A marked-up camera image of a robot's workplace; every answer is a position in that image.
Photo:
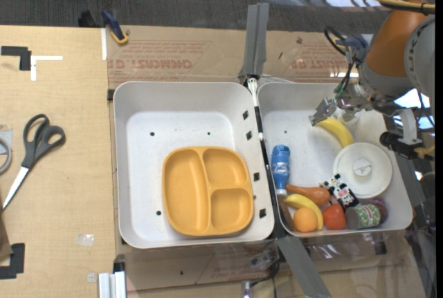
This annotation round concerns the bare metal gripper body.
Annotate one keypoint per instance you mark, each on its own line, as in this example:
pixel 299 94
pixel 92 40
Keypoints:
pixel 361 100

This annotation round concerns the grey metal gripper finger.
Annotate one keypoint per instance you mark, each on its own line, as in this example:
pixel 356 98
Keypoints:
pixel 322 111
pixel 349 116

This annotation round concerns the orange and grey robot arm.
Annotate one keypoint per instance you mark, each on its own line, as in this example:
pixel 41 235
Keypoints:
pixel 387 47

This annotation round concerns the yellow banana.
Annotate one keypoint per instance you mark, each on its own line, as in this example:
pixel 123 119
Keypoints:
pixel 304 201
pixel 339 132

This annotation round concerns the white plastic tray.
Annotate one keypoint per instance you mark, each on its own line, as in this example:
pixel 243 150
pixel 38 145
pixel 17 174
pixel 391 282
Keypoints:
pixel 308 158
pixel 145 151

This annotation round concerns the blue plastic bottle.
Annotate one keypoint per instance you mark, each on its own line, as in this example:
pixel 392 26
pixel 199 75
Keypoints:
pixel 280 165

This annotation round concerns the black and white cow carton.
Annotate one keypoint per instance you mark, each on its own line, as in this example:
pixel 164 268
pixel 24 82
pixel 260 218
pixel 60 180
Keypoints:
pixel 344 194

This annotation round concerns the orange brown toy pear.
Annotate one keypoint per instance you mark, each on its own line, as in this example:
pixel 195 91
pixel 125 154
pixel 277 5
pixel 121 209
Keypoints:
pixel 315 193

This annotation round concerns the green patterned can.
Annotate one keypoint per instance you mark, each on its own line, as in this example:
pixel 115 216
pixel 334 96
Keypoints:
pixel 363 216

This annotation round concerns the red toy tomato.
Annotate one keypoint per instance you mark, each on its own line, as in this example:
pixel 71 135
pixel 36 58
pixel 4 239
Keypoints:
pixel 334 218

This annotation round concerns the brown sausage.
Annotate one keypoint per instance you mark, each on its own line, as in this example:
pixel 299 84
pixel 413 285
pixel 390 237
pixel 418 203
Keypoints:
pixel 286 215

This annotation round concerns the orange toy fruit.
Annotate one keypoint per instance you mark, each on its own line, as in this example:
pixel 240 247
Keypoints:
pixel 305 220

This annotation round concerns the brown cardboard board, red print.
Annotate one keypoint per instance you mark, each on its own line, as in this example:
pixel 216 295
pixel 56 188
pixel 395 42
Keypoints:
pixel 207 54

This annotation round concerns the orange divided plate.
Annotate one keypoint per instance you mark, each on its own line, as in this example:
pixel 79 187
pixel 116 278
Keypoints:
pixel 183 186

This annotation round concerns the grey tape roll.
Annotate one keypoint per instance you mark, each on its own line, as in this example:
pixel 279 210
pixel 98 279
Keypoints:
pixel 2 165

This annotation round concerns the black cylinder on white bracket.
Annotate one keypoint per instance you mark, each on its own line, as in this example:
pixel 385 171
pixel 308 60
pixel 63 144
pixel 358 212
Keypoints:
pixel 398 144

